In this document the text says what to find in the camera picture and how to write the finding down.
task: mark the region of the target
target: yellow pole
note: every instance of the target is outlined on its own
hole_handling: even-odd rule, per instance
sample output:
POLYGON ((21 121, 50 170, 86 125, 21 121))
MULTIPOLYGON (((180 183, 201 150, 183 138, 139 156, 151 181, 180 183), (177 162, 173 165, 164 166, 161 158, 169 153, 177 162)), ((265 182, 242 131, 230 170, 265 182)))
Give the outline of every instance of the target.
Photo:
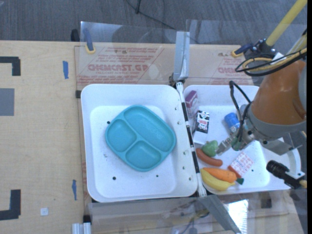
POLYGON ((308 0, 297 0, 296 3, 292 6, 289 12, 284 16, 282 21, 274 29, 271 35, 266 39, 266 44, 268 46, 273 46, 279 37, 284 33, 289 24, 295 19, 299 12, 303 9, 304 6, 308 3, 308 0))

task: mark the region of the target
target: red and white package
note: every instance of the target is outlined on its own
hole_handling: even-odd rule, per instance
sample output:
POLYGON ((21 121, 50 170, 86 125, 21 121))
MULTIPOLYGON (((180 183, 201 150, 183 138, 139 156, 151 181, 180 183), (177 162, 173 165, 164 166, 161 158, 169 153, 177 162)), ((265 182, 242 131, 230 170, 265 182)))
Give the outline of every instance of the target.
POLYGON ((186 105, 186 110, 187 110, 187 115, 189 118, 191 130, 193 132, 196 127, 196 116, 197 116, 198 107, 199 107, 197 92, 195 90, 192 90, 186 96, 185 105, 186 105))
POLYGON ((234 173, 238 178, 244 176, 244 174, 250 169, 254 161, 249 158, 247 154, 241 152, 236 159, 228 166, 228 169, 234 173))

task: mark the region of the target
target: blue plate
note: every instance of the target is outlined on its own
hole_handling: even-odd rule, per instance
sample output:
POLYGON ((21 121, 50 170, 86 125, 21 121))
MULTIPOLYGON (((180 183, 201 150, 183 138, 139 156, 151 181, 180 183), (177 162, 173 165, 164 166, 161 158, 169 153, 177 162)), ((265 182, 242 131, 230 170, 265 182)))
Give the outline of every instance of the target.
POLYGON ((124 162, 141 172, 158 166, 176 145, 168 124, 141 105, 130 106, 114 118, 105 140, 124 162))

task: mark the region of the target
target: toy banana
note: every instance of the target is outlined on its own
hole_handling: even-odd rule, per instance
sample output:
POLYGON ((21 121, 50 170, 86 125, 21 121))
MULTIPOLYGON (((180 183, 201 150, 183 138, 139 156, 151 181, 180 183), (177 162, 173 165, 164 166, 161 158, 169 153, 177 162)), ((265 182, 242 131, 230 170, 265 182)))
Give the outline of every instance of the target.
POLYGON ((217 191, 225 191, 230 186, 235 185, 234 182, 229 183, 227 181, 217 179, 216 177, 212 176, 209 172, 205 171, 204 169, 200 169, 200 173, 201 173, 201 178, 203 182, 217 191))

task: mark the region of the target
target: toy hot dog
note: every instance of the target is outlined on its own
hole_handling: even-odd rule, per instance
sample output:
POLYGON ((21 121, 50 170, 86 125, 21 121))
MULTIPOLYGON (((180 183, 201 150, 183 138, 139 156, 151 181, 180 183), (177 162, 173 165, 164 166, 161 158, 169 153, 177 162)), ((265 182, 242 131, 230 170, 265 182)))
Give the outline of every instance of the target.
POLYGON ((201 161, 205 162, 208 165, 212 165, 212 166, 222 166, 223 165, 223 161, 221 159, 209 157, 200 148, 196 148, 196 154, 197 154, 197 157, 201 161))

